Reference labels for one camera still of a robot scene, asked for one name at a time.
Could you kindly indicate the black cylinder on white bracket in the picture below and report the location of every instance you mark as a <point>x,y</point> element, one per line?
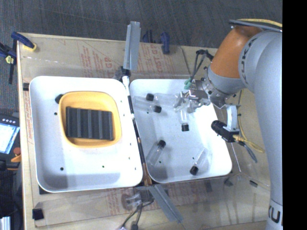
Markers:
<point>225,130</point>

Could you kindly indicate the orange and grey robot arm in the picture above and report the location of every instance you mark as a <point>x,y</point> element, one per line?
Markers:
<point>263,80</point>

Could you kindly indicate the clear plastic bottle black cap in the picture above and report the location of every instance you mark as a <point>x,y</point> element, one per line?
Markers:
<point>156,153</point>
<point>165,98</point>
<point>184,122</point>
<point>200,160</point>
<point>144,104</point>

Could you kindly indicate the black ribbed rack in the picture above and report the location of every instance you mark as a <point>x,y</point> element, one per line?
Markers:
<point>88,123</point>

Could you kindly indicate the yellow bowl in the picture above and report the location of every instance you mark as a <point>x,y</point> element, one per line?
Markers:
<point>91,99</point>

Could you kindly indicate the brown cardboard board red print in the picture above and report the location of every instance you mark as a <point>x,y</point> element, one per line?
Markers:
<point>96,54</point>

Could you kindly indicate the thin black and white rod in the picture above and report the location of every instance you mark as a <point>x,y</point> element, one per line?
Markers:
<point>135,126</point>

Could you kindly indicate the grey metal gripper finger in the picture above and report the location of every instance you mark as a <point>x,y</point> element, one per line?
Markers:
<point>180,100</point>
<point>194,105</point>

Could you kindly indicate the white plastic tray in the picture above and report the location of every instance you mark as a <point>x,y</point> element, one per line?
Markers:
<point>79,166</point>
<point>177,147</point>

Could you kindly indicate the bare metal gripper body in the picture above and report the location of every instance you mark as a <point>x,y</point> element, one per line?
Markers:
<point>204,92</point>

